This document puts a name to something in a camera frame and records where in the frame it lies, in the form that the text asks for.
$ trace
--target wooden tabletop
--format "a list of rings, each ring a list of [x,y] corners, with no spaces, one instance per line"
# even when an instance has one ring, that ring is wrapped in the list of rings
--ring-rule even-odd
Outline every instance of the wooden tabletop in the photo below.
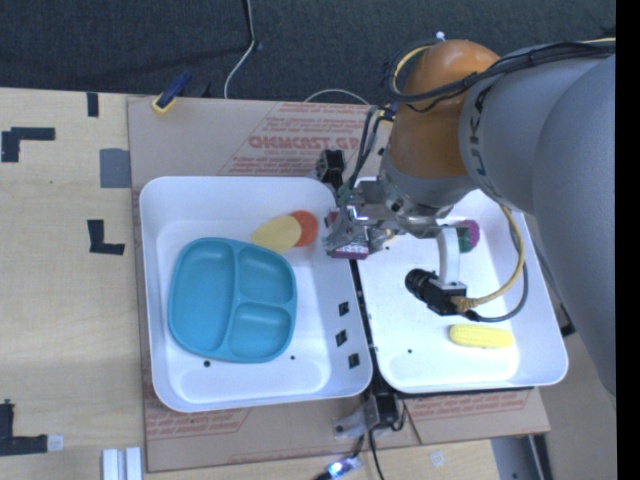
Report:
[[[126,96],[0,89],[0,130],[55,128],[0,163],[0,399],[15,436],[60,434],[64,449],[0,457],[2,479],[100,478],[101,451],[144,450],[131,190],[101,188],[100,151],[128,149]],[[88,220],[123,255],[92,254]],[[434,452],[442,461],[432,460]],[[379,452],[387,480],[498,479],[490,441]],[[371,454],[349,478],[377,478]],[[220,466],[158,479],[312,479],[327,458]]]

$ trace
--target white tray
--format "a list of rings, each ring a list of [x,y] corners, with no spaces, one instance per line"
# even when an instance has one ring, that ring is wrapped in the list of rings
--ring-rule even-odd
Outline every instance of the white tray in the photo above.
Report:
[[[199,357],[180,347],[167,326],[173,267],[189,242],[207,236],[248,242],[267,220],[301,209],[322,223],[333,205],[331,191],[309,178],[163,177],[144,187],[151,372],[164,404],[195,412],[347,397],[366,389],[373,368],[349,263],[327,256],[321,235],[283,254],[296,276],[297,321],[291,344],[276,359],[241,364]],[[345,303],[349,311],[341,314]],[[343,331],[347,340],[338,346]]]
[[[468,348],[448,337],[451,325],[471,323],[461,316],[439,316],[404,286],[413,268],[439,269],[435,240],[408,235],[388,242],[388,250],[358,262],[365,302],[382,376],[405,393],[434,393],[518,388],[559,382],[567,355],[525,220],[514,214],[526,248],[529,295],[526,306],[510,320],[487,324],[507,329],[515,345],[504,349]],[[469,297],[498,289],[513,273],[517,255],[509,227],[498,205],[476,190],[457,204],[443,222],[475,220],[481,238],[460,256],[460,281]],[[522,278],[504,297],[481,305],[483,316],[500,316],[515,307]]]

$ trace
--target blue plate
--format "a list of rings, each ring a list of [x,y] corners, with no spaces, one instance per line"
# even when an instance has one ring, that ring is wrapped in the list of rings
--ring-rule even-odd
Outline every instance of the blue plate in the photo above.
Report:
[[[243,363],[284,352],[296,320],[296,282],[280,254],[225,238],[200,238],[178,256],[169,330],[185,349]]]

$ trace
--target cardboard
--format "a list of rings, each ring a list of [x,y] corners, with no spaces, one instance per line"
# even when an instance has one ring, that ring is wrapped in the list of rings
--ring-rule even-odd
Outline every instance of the cardboard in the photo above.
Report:
[[[158,472],[295,457],[344,456],[352,440],[333,435],[332,421],[353,413],[360,397],[182,414],[153,392],[138,198],[160,176],[306,176],[323,149],[357,153],[361,105],[180,98],[166,115],[152,97],[128,99],[137,286],[143,358],[147,470]],[[388,128],[381,126],[381,141]],[[371,155],[361,172],[377,173]],[[377,436],[381,448],[524,435],[549,430],[537,389],[438,395],[407,400],[400,432]]]

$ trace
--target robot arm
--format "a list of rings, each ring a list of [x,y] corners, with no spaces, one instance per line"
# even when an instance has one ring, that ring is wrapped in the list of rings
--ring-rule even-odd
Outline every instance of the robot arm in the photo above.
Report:
[[[479,188],[535,221],[539,260],[615,396],[615,40],[504,58],[427,42],[400,52],[386,80],[399,107],[379,174],[341,187],[327,252],[361,259],[398,233],[435,238]]]

